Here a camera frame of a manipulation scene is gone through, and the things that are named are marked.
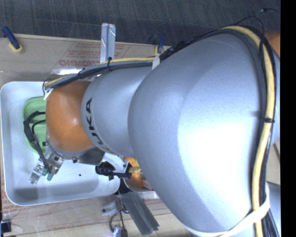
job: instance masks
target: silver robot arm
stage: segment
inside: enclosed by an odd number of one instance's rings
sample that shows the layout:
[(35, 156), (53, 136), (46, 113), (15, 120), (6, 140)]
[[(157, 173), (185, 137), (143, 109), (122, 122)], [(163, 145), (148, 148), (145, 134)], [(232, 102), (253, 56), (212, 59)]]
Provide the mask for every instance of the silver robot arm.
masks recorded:
[[(94, 78), (82, 101), (90, 140), (135, 157), (164, 203), (188, 229), (223, 232), (252, 211), (251, 181), (266, 108), (259, 49), (222, 31), (151, 67)], [(280, 61), (275, 123), (280, 134)], [(280, 232), (280, 188), (271, 211)], [(252, 224), (236, 236), (254, 236)]]

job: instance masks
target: green object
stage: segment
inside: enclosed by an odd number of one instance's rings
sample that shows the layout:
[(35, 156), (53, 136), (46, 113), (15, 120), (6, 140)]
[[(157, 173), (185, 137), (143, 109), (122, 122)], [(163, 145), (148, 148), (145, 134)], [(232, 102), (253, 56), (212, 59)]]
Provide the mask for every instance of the green object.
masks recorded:
[(48, 181), (51, 181), (51, 179), (53, 178), (54, 174), (53, 173), (50, 173), (47, 175), (47, 180)]
[[(46, 101), (44, 100), (44, 97), (34, 97), (26, 101), (26, 103), (23, 106), (22, 109), (22, 121), (27, 119), (32, 113), (39, 111), (39, 112), (45, 112), (46, 110)], [(30, 128), (32, 126), (39, 122), (46, 119), (45, 115), (38, 115), (35, 118), (31, 120)], [(46, 150), (46, 146), (43, 145), (43, 142), (46, 141), (46, 123), (38, 123), (34, 127), (34, 132), (36, 137), (39, 140), (39, 146), (42, 149), (43, 153)], [(28, 138), (25, 136), (26, 142), (28, 143), (29, 147), (32, 149), (33, 152), (37, 153), (36, 149), (33, 147), (32, 143), (29, 142)]]
[(46, 176), (47, 175), (47, 168), (43, 169), (43, 173), (41, 174), (42, 176)]

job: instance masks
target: white tray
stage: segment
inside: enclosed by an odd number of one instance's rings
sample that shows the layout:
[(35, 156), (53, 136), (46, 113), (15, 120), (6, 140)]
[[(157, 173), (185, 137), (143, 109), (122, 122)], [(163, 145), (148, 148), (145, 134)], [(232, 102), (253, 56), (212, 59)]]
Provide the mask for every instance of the white tray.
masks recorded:
[(120, 185), (115, 177), (96, 174), (95, 166), (65, 160), (51, 181), (41, 176), (37, 185), (29, 182), (38, 155), (25, 140), (22, 123), (24, 103), (43, 95), (42, 82), (9, 82), (0, 91), (1, 136), (5, 192), (16, 205), (37, 205), (114, 194)]

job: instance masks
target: gray carpet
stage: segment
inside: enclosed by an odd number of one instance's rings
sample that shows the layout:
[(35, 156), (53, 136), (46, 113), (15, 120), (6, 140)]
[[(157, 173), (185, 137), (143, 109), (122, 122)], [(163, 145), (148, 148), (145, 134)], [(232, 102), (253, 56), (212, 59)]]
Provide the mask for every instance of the gray carpet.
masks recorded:
[[(116, 24), (116, 40), (146, 43), (164, 33), (166, 45), (281, 10), (281, 0), (0, 0), (1, 28), (15, 33), (99, 40), (102, 23)], [(280, 31), (280, 14), (259, 14), (267, 30)], [(244, 24), (259, 27), (254, 19)]]

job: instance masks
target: cable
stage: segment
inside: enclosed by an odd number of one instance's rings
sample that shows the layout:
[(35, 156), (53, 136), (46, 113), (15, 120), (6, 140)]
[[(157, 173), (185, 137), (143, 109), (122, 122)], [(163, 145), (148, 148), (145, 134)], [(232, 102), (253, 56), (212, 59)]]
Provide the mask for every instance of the cable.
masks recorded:
[(121, 210), (118, 210), (111, 218), (110, 218), (110, 221), (109, 221), (109, 226), (110, 226), (110, 230), (112, 231), (112, 233), (114, 233), (114, 228), (112, 227), (112, 222), (113, 222), (113, 219), (118, 215), (118, 213), (120, 213)]
[(124, 220), (123, 220), (123, 216), (122, 216), (122, 210), (119, 211), (119, 214), (120, 214), (120, 219), (122, 220), (123, 229), (125, 230)]
[[(267, 102), (266, 102), (266, 110), (265, 110), (265, 122), (263, 124), (260, 140), (259, 140), (259, 145), (258, 145), (258, 150), (256, 154), (256, 160), (254, 164), (254, 169), (253, 169), (253, 178), (252, 178), (252, 207), (253, 210), (257, 210), (260, 206), (260, 178), (261, 178), (261, 170), (263, 166), (263, 159), (265, 152), (268, 148), (269, 140), (270, 140), (270, 134), (272, 130), (273, 123), (268, 122), (269, 119), (273, 120), (274, 119), (274, 112), (275, 112), (275, 77), (273, 73), (273, 66), (269, 57), (269, 54), (267, 53), (267, 49), (264, 46), (262, 40), (255, 35), (253, 32), (250, 30), (239, 27), (239, 26), (232, 26), (232, 27), (227, 27), (231, 29), (235, 29), (237, 31), (240, 31), (246, 35), (248, 35), (259, 47), (259, 50), (262, 49), (262, 57), (265, 66), (265, 75), (266, 75), (266, 82), (267, 82)], [(256, 228), (256, 234), (257, 237), (262, 237), (263, 236), (263, 230), (262, 230), (262, 223), (258, 222), (255, 223), (255, 228)]]
[[(138, 68), (138, 67), (147, 67), (152, 66), (154, 57), (148, 58), (121, 58), (121, 59), (114, 59), (110, 61), (110, 71), (117, 70), (117, 69), (128, 69), (128, 68)], [(57, 78), (55, 80), (49, 81), (43, 85), (45, 90), (49, 88), (58, 88), (67, 85), (70, 82), (73, 82), (78, 79), (84, 79), (86, 77), (94, 76), (99, 74), (100, 72), (107, 70), (108, 62), (100, 63), (97, 66), (89, 67), (87, 69), (79, 71), (77, 74)]]
[(44, 114), (45, 114), (45, 112), (39, 112), (39, 111), (33, 112), (32, 114), (30, 114), (28, 116), (28, 118), (26, 120), (23, 121), (23, 126), (24, 126), (24, 133), (25, 133), (26, 137), (34, 146), (39, 157), (41, 158), (41, 160), (44, 163), (44, 167), (47, 168), (48, 173), (51, 173), (50, 167), (47, 163), (44, 153), (43, 153), (42, 149), (40, 148), (39, 144), (36, 142), (35, 137), (34, 137), (34, 133), (32, 132), (32, 129), (30, 128), (30, 122), (32, 121), (32, 119), (34, 119), (35, 117), (37, 117), (39, 115), (44, 115)]
[(241, 22), (243, 22), (243, 21), (245, 21), (247, 19), (250, 19), (250, 18), (257, 20), (257, 22), (261, 25), (261, 27), (263, 29), (263, 32), (264, 32), (264, 25), (263, 25), (263, 23), (257, 17), (255, 17), (255, 16), (245, 17), (245, 18), (241, 19), (240, 21), (238, 21), (237, 23), (231, 24), (231, 26), (239, 25)]
[(37, 121), (36, 123), (34, 123), (34, 124), (32, 125), (32, 128), (31, 128), (31, 130), (32, 130), (32, 134), (35, 134), (35, 130), (34, 130), (35, 126), (37, 126), (38, 124), (44, 123), (44, 122), (46, 122), (45, 119), (40, 120), (40, 121)]
[(47, 81), (47, 80), (45, 80), (45, 81), (43, 82), (43, 85), (42, 85), (42, 89), (43, 89), (43, 96), (45, 96), (45, 89), (44, 89), (44, 84), (46, 83), (46, 81)]
[(272, 215), (271, 211), (269, 211), (268, 214), (266, 215), (266, 220), (268, 222), (269, 228), (274, 229), (273, 236), (274, 237), (280, 237), (280, 235), (279, 235), (279, 233), (277, 231), (277, 227), (275, 225), (275, 221), (274, 221), (274, 218), (273, 218), (273, 215)]
[(260, 13), (262, 13), (262, 12), (267, 12), (268, 10), (275, 11), (275, 12), (279, 13), (280, 16), (281, 16), (280, 11), (278, 11), (277, 9), (273, 9), (273, 8), (262, 8), (262, 9), (257, 13), (257, 18), (259, 18)]

